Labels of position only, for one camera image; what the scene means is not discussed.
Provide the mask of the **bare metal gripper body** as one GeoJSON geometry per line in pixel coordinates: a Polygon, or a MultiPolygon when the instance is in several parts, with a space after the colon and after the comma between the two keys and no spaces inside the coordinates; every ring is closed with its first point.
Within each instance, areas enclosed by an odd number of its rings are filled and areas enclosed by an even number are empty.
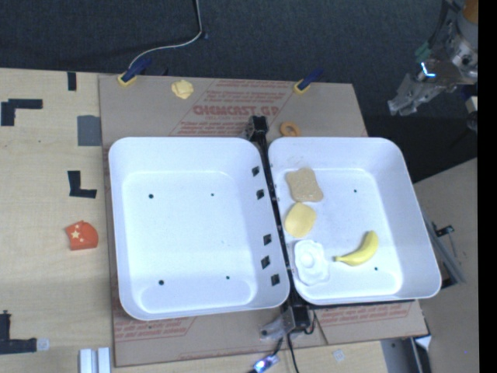
{"type": "Polygon", "coordinates": [[[478,81],[478,53],[461,44],[446,51],[444,47],[418,49],[418,81],[435,90],[453,91],[458,85],[474,85],[478,81]]]}

